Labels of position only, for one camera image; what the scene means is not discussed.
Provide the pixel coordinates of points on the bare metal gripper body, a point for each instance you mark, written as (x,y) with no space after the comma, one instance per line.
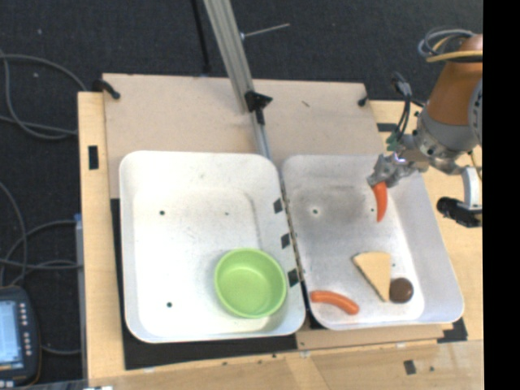
(430,157)

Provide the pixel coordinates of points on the pale yellow cheese wedge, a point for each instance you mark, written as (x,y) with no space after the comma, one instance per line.
(375,270)

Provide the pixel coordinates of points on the orange sausage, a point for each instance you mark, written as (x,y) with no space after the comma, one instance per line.
(335,301)

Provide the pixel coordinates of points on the orange carrot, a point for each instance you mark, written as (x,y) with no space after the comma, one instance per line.
(381,201)

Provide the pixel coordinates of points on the brown cardboard board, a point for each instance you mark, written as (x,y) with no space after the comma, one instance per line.
(183,116)

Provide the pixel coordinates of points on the white plastic tray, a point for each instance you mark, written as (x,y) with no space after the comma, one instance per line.
(337,234)
(183,238)

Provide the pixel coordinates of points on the brown round biscuit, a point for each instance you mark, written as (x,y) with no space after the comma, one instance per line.
(401,290)

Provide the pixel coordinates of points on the black cylinder on white bracket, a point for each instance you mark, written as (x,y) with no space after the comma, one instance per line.
(459,209)

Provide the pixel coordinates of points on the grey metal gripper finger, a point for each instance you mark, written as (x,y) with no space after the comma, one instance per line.
(399,174)
(378,170)

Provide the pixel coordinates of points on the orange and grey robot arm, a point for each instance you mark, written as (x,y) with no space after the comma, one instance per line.
(455,96)

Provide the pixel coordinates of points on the green bowl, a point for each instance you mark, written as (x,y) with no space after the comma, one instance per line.
(250,282)

